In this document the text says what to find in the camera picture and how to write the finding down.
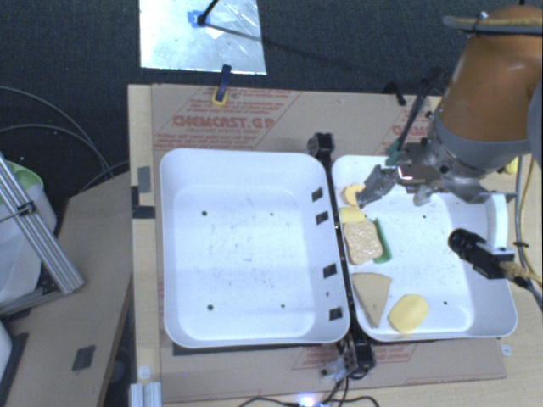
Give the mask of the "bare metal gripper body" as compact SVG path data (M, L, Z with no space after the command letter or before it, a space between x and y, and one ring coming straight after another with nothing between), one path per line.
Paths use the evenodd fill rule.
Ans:
M490 191L481 184L497 169L497 145L467 140L450 147L441 140L406 142L397 149L396 180L414 195L427 185L468 204L481 204Z

